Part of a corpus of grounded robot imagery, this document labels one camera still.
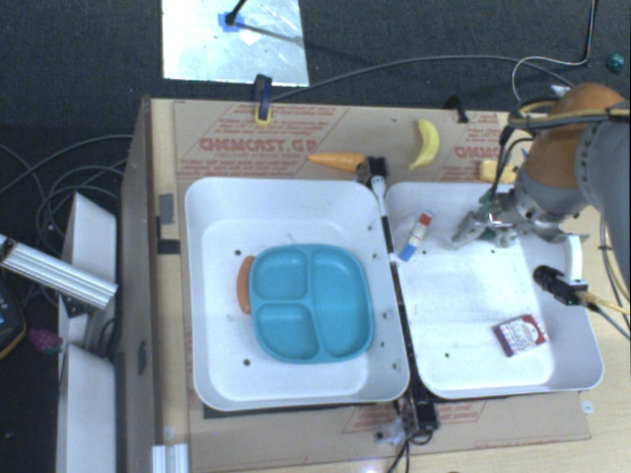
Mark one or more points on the black cylinder on white bracket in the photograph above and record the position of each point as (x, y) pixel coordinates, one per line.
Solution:
(554, 280)

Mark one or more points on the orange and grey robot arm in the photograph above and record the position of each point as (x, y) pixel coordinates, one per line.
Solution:
(557, 151)

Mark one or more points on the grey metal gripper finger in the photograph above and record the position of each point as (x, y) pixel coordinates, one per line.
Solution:
(505, 238)
(466, 227)

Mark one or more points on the yellow block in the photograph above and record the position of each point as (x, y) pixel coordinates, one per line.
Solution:
(490, 170)

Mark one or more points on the purple grapes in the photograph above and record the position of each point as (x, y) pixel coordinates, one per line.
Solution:
(44, 340)

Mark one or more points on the yellow banana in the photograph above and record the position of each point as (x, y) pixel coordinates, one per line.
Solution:
(430, 141)

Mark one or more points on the orange sausage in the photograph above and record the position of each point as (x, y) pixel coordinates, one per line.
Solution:
(243, 289)

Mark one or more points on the blue divided plate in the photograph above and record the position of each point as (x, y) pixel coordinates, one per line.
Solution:
(315, 308)

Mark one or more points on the white blue and red carton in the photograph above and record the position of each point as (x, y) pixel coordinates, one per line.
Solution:
(416, 237)

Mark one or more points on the white plastic tray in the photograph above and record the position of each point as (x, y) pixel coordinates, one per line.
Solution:
(222, 362)
(468, 303)

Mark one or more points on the dark green broccoli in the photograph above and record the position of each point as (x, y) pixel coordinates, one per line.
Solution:
(615, 62)

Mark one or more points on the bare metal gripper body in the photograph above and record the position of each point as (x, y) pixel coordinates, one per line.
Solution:
(517, 215)

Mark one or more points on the brown cardboard board red print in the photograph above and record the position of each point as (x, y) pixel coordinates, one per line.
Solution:
(296, 136)

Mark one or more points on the orange carrot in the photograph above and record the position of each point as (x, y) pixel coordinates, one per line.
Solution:
(340, 160)

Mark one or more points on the dark red packet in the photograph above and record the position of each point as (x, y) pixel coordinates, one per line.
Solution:
(521, 335)

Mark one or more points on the thin black and white rod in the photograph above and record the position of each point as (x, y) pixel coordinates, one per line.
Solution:
(397, 274)

